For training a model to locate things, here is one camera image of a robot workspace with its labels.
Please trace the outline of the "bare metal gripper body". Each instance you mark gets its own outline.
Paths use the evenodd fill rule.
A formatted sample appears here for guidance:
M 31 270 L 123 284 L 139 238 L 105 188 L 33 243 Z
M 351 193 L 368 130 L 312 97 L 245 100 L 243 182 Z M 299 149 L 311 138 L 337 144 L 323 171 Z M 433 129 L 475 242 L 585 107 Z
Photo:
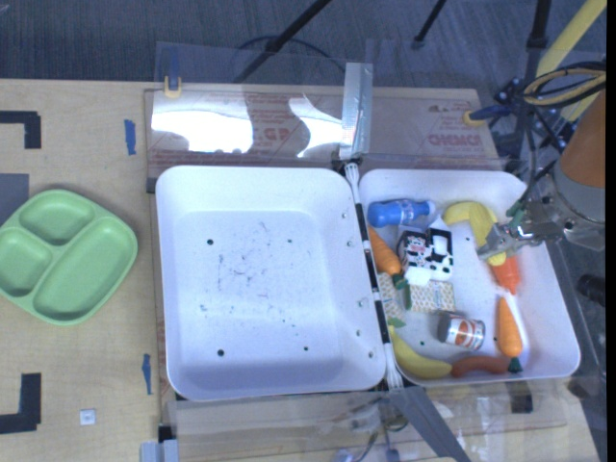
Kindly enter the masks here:
M 521 198 L 506 211 L 502 241 L 506 248 L 555 242 L 565 237 L 571 210 L 555 195 Z

